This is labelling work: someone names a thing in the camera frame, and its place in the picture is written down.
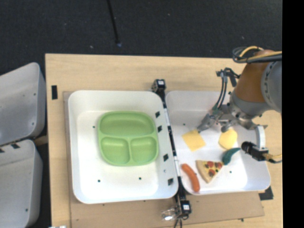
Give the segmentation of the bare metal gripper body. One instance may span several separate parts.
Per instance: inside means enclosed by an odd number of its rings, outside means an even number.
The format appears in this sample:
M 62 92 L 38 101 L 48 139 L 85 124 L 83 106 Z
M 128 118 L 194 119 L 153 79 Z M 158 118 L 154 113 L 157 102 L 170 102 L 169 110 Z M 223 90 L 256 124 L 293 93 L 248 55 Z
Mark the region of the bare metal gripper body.
M 254 130 L 259 124 L 254 123 L 254 118 L 261 117 L 268 110 L 266 104 L 245 104 L 247 112 L 235 104 L 222 104 L 214 106 L 210 114 L 214 115 L 214 124 L 234 122 L 247 130 Z

